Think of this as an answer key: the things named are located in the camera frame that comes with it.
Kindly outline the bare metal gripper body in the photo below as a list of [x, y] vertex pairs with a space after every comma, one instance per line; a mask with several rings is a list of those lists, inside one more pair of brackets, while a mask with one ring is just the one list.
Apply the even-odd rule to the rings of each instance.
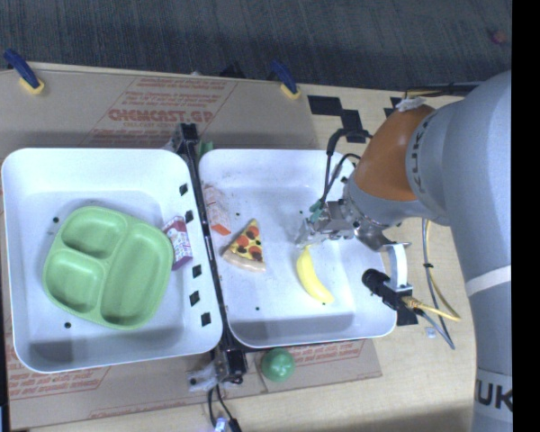
[[384, 232], [400, 224], [409, 210], [408, 202], [382, 198], [342, 198], [328, 202], [313, 224], [317, 234], [329, 239], [356, 238], [372, 251], [395, 244]]

